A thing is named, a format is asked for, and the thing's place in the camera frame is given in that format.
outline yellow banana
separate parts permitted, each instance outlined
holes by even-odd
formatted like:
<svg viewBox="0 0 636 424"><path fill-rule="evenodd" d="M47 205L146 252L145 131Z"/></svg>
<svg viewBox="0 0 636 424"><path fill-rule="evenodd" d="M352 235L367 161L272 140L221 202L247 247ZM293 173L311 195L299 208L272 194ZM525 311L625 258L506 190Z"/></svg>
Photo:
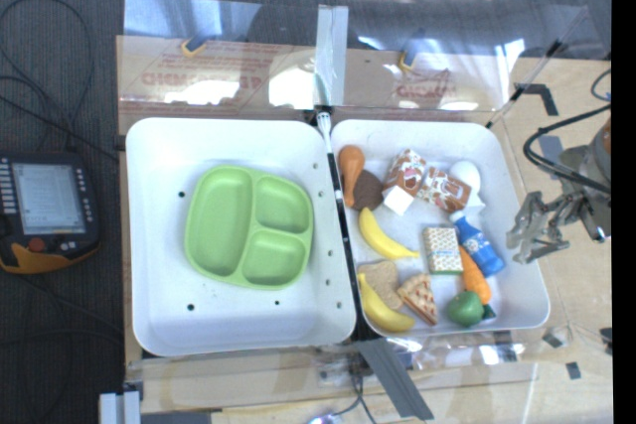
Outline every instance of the yellow banana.
<svg viewBox="0 0 636 424"><path fill-rule="evenodd" d="M364 207L360 211L358 225L360 227L360 233L367 244L383 257L389 260L395 260L397 258L404 258L405 256L412 258L419 256L419 251L411 251L384 233L371 209Z"/></svg>
<svg viewBox="0 0 636 424"><path fill-rule="evenodd" d="M391 333L403 333L415 325L415 318L394 311L385 304L385 301L367 282L367 277L363 272L358 274L358 283L360 284L362 309L374 324Z"/></svg>

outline device screen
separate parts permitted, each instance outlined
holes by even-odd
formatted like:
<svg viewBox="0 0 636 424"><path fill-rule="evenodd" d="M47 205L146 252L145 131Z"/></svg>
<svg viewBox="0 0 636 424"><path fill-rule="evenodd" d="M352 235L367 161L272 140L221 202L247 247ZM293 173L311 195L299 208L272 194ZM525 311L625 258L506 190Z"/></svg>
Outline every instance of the device screen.
<svg viewBox="0 0 636 424"><path fill-rule="evenodd" d="M76 177L70 165L13 165L25 235L85 233Z"/></svg>

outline button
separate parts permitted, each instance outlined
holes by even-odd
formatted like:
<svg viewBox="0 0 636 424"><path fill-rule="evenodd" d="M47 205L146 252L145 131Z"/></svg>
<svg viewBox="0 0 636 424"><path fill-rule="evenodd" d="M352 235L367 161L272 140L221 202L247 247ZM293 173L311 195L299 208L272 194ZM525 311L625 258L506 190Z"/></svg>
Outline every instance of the button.
<svg viewBox="0 0 636 424"><path fill-rule="evenodd" d="M27 247L29 247L29 250L33 251L34 253L41 253L46 249L47 244L45 244L42 238L33 237L31 240L29 240L29 244Z"/></svg>

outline carrot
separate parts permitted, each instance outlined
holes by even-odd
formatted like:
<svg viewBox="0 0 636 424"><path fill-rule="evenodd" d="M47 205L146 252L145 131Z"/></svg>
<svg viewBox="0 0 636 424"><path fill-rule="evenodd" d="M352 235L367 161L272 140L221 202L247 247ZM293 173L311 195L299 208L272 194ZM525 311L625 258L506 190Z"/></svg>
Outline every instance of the carrot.
<svg viewBox="0 0 636 424"><path fill-rule="evenodd" d="M475 260L461 245L459 246L459 254L461 255L461 263L464 266L462 277L464 278L466 290L471 290L479 295L481 303L486 306L492 297L488 281L486 281Z"/></svg>

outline white egg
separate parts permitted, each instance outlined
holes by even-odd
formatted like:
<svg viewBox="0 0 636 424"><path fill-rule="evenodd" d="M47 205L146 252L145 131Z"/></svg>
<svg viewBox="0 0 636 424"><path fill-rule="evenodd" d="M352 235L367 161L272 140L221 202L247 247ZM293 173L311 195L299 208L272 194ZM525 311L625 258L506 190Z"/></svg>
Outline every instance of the white egg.
<svg viewBox="0 0 636 424"><path fill-rule="evenodd" d="M466 160L457 161L448 170L448 175L468 184L475 193L481 189L481 176L474 163Z"/></svg>

